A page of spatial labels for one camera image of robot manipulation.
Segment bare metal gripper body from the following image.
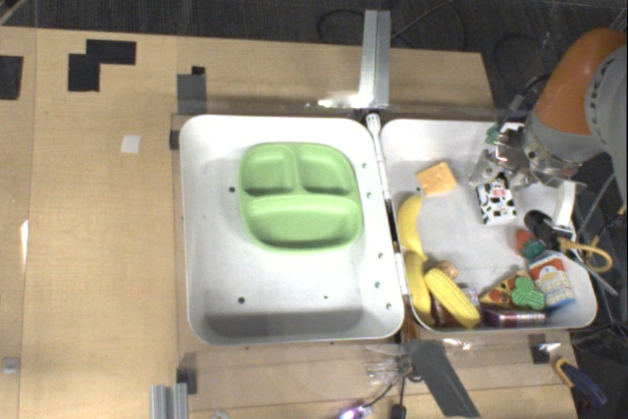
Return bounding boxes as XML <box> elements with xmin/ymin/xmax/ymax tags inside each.
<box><xmin>486</xmin><ymin>122</ymin><xmax>586</xmax><ymax>186</ymax></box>

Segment white black cow-print carton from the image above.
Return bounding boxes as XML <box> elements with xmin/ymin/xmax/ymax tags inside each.
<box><xmin>475</xmin><ymin>178</ymin><xmax>518</xmax><ymax>227</ymax></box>

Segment orange square biscuit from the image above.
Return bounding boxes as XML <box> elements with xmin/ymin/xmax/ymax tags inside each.
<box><xmin>415</xmin><ymin>161</ymin><xmax>458</xmax><ymax>197</ymax></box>

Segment white plastic tray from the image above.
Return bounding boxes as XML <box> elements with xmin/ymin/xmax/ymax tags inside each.
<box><xmin>179</xmin><ymin>114</ymin><xmax>406</xmax><ymax>347</ymax></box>
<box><xmin>380</xmin><ymin>118</ymin><xmax>600</xmax><ymax>334</ymax></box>

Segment orange carrot with green top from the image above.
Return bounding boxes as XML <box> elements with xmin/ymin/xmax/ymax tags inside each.
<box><xmin>514</xmin><ymin>229</ymin><xmax>547</xmax><ymax>261</ymax></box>

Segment yellow banana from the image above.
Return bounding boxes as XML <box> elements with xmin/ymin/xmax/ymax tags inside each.
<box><xmin>395</xmin><ymin>194</ymin><xmax>429</xmax><ymax>262</ymax></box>
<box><xmin>402</xmin><ymin>251</ymin><xmax>438</xmax><ymax>328</ymax></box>

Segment white orange blue carton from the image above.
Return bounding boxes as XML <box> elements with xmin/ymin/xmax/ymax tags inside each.
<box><xmin>526</xmin><ymin>252</ymin><xmax>576</xmax><ymax>311</ymax></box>

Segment green broccoli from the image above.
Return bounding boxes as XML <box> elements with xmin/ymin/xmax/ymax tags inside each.
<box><xmin>509</xmin><ymin>276</ymin><xmax>547</xmax><ymax>311</ymax></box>

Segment slice of pizza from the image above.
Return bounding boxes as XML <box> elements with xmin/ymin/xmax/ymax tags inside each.
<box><xmin>479</xmin><ymin>277</ymin><xmax>519</xmax><ymax>310</ymax></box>

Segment yellow corn cob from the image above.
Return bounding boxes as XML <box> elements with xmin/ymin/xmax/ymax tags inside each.
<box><xmin>423</xmin><ymin>267</ymin><xmax>482</xmax><ymax>330</ymax></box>

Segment dark red can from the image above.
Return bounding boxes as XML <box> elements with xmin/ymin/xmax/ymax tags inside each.
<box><xmin>482</xmin><ymin>307</ymin><xmax>548</xmax><ymax>328</ymax></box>

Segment green divided plate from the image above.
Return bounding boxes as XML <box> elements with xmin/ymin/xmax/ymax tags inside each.
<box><xmin>237</xmin><ymin>141</ymin><xmax>365</xmax><ymax>254</ymax></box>

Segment black cylinder on white bracket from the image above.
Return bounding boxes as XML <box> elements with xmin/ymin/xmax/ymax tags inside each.
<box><xmin>522</xmin><ymin>181</ymin><xmax>578</xmax><ymax>252</ymax></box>

